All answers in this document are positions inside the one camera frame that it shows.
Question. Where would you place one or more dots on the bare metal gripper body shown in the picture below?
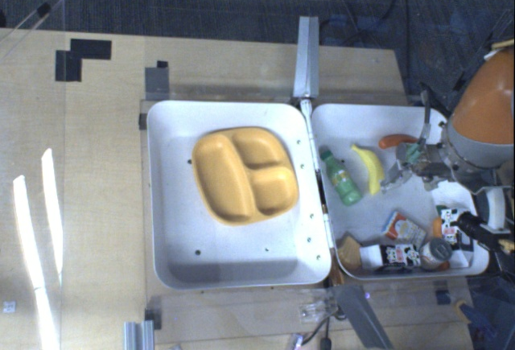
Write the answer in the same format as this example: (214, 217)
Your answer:
(432, 165)

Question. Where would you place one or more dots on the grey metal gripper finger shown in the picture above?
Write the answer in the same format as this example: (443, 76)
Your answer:
(405, 176)
(389, 178)

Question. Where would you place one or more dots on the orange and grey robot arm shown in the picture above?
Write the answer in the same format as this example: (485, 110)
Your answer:
(487, 107)

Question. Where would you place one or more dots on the yellow banana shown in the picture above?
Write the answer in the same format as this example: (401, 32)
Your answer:
(374, 167)

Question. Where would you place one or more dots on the orange sausage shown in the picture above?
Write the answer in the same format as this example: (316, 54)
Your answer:
(394, 140)

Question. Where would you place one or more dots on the white plastic tray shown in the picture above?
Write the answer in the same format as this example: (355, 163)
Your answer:
(181, 244)
(374, 215)

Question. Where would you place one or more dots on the green plastic bottle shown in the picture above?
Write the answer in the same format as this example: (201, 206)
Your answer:
(344, 181)

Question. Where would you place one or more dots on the orange and white carton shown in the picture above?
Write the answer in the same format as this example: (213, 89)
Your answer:
(402, 229)

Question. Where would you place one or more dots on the orange carrot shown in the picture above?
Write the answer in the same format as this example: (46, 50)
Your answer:
(437, 227)

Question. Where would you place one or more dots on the cow print milk carton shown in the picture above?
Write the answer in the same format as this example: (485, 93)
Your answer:
(450, 223)

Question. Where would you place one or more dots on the cow print milk bottle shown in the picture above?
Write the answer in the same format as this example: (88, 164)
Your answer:
(396, 256)

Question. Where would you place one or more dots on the small silver can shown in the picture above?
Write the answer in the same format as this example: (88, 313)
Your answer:
(435, 252)

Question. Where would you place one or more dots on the tan bread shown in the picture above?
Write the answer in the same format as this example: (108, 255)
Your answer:
(349, 254)

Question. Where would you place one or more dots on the orange divided plate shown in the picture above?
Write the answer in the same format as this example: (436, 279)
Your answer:
(225, 179)

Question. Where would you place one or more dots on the black cylinder on white bracket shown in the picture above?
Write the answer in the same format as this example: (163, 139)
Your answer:
(493, 207)

